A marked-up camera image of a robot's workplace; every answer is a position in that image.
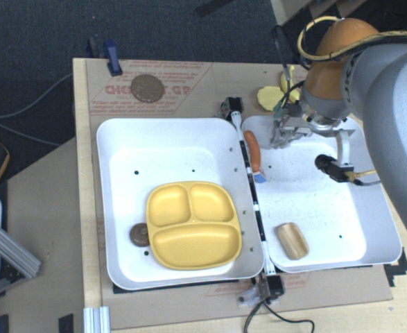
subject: yellow divided plate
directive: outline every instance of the yellow divided plate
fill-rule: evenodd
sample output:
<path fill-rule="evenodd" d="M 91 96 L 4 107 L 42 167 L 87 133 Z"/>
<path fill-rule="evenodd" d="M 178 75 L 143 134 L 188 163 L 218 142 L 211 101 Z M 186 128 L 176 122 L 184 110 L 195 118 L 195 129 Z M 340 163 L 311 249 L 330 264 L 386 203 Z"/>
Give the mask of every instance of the yellow divided plate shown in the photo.
<path fill-rule="evenodd" d="M 241 250 L 230 195 L 212 182 L 173 182 L 155 188 L 146 206 L 149 243 L 157 260 L 178 270 L 227 264 Z"/>

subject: dark floor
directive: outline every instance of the dark floor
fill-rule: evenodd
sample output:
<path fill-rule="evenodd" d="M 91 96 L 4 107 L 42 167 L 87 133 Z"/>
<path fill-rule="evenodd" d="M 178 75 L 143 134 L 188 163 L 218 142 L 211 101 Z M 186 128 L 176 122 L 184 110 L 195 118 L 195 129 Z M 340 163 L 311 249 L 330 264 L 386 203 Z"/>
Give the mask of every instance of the dark floor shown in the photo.
<path fill-rule="evenodd" d="M 0 0 L 0 115 L 14 113 L 72 72 L 86 42 L 111 37 L 120 58 L 212 62 L 281 62 L 270 31 L 269 0 Z M 369 0 L 352 16 L 380 31 L 407 28 L 407 0 Z M 290 43 L 309 14 L 285 25 Z M 287 62 L 291 50 L 284 51 Z M 73 84 L 61 82 L 35 107 L 0 123 L 54 144 L 74 134 Z M 11 161 L 3 177 L 25 169 L 56 145 L 0 128 Z"/>

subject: blue object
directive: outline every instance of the blue object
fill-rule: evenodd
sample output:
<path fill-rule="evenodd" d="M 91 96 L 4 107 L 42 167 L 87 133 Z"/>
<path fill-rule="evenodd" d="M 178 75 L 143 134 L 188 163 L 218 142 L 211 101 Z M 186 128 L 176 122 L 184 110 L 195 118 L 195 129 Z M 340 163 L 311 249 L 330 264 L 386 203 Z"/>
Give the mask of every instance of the blue object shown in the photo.
<path fill-rule="evenodd" d="M 103 43 L 103 49 L 105 52 L 106 58 L 109 58 L 109 63 L 107 68 L 112 76 L 118 76 L 123 74 L 119 64 L 119 55 L 117 53 L 117 45 L 111 39 L 107 39 Z"/>

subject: yellow object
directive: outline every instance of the yellow object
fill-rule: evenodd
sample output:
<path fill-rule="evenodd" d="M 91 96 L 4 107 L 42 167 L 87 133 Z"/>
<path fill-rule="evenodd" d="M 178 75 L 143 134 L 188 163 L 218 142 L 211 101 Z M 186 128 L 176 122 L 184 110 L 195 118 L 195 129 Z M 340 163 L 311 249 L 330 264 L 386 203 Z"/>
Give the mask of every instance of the yellow object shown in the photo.
<path fill-rule="evenodd" d="M 212 268 L 240 254 L 236 209 L 226 190 L 212 182 L 155 188 L 148 197 L 146 224 L 153 254 L 168 268 Z"/>
<path fill-rule="evenodd" d="M 284 92 L 278 86 L 265 86 L 257 93 L 257 100 L 266 111 L 273 111 L 274 107 L 284 96 Z"/>
<path fill-rule="evenodd" d="M 290 76 L 290 83 L 289 83 L 289 87 L 292 87 L 294 85 L 293 83 L 293 71 L 294 71 L 294 65 L 290 65 L 288 67 L 289 70 L 289 76 Z M 282 73 L 280 76 L 280 88 L 282 89 L 282 91 L 284 93 L 286 93 L 288 91 L 288 83 L 286 82 L 285 79 L 285 73 Z M 294 89 L 290 94 L 289 94 L 289 101 L 291 103 L 295 103 L 297 100 L 299 100 L 300 98 L 300 93 Z"/>
<path fill-rule="evenodd" d="M 290 222 L 279 226 L 277 236 L 291 260 L 301 259 L 308 255 L 309 247 L 306 239 L 295 223 Z"/>

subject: dark brown disc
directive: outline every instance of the dark brown disc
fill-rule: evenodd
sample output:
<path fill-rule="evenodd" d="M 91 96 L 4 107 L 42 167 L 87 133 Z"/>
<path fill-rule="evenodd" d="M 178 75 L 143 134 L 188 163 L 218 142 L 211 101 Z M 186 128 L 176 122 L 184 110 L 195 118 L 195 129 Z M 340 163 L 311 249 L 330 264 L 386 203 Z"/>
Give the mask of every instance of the dark brown disc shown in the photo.
<path fill-rule="evenodd" d="M 164 94 L 162 82 L 150 74 L 136 76 L 131 83 L 131 93 L 137 100 L 144 103 L 154 103 Z"/>
<path fill-rule="evenodd" d="M 129 238 L 137 247 L 149 246 L 148 226 L 146 223 L 138 223 L 131 228 Z"/>

